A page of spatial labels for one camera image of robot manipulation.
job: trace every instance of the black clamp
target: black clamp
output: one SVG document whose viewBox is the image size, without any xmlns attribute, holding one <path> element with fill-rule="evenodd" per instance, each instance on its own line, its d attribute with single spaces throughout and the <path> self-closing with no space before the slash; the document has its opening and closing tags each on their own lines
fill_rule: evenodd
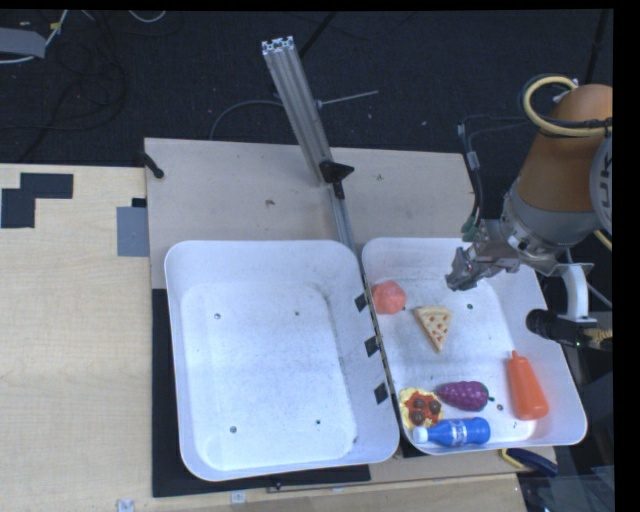
<svg viewBox="0 0 640 512">
<path fill-rule="evenodd" d="M 350 165 L 339 164 L 331 160 L 320 162 L 320 172 L 326 183 L 333 185 L 333 193 L 338 199 L 344 199 L 342 180 L 354 171 Z"/>
</svg>

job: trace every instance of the light wood surface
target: light wood surface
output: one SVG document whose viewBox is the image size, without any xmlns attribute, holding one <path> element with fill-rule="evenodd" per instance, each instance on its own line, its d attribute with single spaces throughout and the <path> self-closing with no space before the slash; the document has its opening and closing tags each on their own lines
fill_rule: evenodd
<svg viewBox="0 0 640 512">
<path fill-rule="evenodd" d="M 0 165 L 0 186 L 21 172 L 73 173 L 74 193 L 0 229 L 0 510 L 238 510 L 228 492 L 151 496 L 150 260 L 116 237 L 145 171 Z M 248 490 L 242 510 L 525 510 L 514 471 L 496 452 L 392 458 L 365 485 Z"/>
</svg>

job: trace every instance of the orange bottle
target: orange bottle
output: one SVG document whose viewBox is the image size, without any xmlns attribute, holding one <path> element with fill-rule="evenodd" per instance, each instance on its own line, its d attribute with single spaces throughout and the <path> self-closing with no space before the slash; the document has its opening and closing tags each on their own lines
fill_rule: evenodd
<svg viewBox="0 0 640 512">
<path fill-rule="evenodd" d="M 507 371 L 516 416 L 521 420 L 537 420 L 546 416 L 549 404 L 529 360 L 515 350 L 511 356 Z"/>
</svg>

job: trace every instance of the empty white tray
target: empty white tray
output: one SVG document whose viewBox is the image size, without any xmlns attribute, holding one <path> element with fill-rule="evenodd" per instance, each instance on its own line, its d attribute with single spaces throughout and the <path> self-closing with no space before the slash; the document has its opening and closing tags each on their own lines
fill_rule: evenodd
<svg viewBox="0 0 640 512">
<path fill-rule="evenodd" d="M 439 455 L 578 443 L 587 422 L 562 347 L 533 334 L 525 324 L 529 311 L 547 309 L 535 272 L 523 265 L 514 274 L 483 279 L 477 288 L 451 291 L 444 276 L 451 272 L 456 247 L 466 245 L 457 238 L 377 238 L 362 252 L 370 286 L 392 279 L 407 294 L 404 311 L 377 315 L 396 393 L 408 387 L 433 390 L 447 382 L 477 380 L 494 399 L 477 413 L 443 404 L 445 418 L 487 419 L 492 431 L 487 444 L 447 448 L 427 443 L 416 448 Z M 453 311 L 440 353 L 433 350 L 411 311 L 425 304 Z M 549 402 L 549 414 L 539 420 L 521 421 L 515 416 L 506 366 L 514 349 L 529 359 Z M 412 442 L 410 432 L 401 428 Z"/>
<path fill-rule="evenodd" d="M 229 480 L 395 452 L 360 269 L 344 245 L 185 241 L 165 273 L 180 451 L 194 475 Z"/>
</svg>

